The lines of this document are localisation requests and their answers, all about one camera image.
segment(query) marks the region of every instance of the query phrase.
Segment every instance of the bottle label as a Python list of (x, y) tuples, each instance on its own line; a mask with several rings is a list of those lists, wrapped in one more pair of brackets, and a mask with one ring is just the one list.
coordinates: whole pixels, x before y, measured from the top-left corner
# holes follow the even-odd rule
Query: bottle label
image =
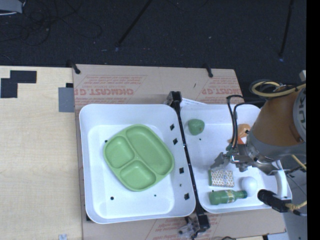
[(236, 199), (235, 199), (235, 195), (232, 193), (232, 190), (226, 190), (226, 195), (228, 196), (228, 200), (227, 200), (227, 204), (229, 203), (233, 203)]

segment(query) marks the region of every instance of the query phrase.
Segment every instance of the small box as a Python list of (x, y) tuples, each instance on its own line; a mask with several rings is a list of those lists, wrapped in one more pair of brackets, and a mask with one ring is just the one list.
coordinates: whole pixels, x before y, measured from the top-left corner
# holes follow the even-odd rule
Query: small box
[(235, 181), (232, 170), (209, 170), (209, 185), (213, 187), (233, 188), (235, 186)]

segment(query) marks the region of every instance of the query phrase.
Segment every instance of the black clamp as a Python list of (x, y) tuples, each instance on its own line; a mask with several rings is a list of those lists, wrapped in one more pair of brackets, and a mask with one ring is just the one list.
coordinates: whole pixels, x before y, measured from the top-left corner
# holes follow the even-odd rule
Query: black clamp
[(214, 77), (214, 74), (212, 74), (211, 67), (209, 66), (208, 63), (204, 63), (204, 64), (202, 65), (202, 67), (205, 68), (206, 71), (208, 71), (208, 75), (209, 75), (210, 78), (213, 78), (213, 77)]
[(68, 59), (66, 61), (65, 66), (67, 68), (72, 68), (77, 75), (79, 75), (81, 73), (80, 69), (77, 67), (77, 65), (71, 59)]

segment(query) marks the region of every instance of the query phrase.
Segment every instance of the green ball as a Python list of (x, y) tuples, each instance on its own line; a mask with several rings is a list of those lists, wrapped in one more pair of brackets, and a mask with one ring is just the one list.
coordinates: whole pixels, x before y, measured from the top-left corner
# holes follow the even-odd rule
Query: green ball
[(200, 119), (191, 119), (188, 121), (189, 131), (192, 135), (198, 135), (205, 129), (205, 122)]

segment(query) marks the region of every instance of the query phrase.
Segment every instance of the black carpet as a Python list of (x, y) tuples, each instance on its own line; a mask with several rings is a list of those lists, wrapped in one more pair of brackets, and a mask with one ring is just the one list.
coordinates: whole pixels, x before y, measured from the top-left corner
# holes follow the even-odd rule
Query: black carpet
[(0, 16), (0, 65), (207, 63), (234, 69), (245, 97), (253, 81), (297, 84), (306, 70), (307, 0), (291, 10), (291, 0), (152, 0), (122, 38), (147, 1), (27, 0), (23, 13)]

